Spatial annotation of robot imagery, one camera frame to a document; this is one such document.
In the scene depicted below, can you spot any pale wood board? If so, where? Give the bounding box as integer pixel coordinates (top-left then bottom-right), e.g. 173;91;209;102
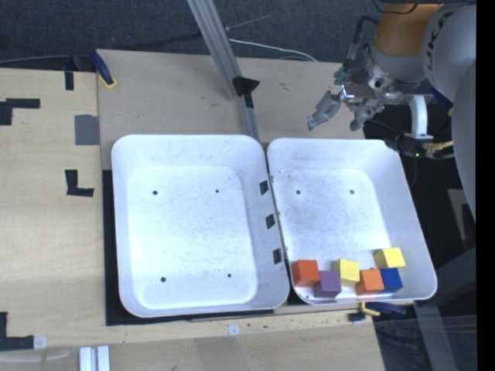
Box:
95;48;417;348

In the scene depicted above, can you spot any purple cube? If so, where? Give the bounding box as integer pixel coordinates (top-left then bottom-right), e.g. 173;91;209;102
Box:
312;270;343;299

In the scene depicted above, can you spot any yellow cube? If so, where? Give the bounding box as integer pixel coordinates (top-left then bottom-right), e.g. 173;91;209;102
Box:
331;258;361;289
372;246;407;271

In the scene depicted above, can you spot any white plastic tray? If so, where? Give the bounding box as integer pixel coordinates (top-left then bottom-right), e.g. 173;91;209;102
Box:
111;134;291;319
266;137;439;306

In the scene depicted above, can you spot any blue cube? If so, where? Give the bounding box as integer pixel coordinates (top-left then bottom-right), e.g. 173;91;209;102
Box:
379;267;404;294

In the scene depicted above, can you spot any orange cube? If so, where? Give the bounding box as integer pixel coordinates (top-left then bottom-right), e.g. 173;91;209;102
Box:
291;259;322;288
354;268;386;297

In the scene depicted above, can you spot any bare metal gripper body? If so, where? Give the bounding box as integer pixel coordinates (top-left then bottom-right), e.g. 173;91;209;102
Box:
342;57;411;111

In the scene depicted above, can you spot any black cylinder on white bracket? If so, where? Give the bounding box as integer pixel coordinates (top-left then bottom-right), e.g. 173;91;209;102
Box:
384;94;435;158

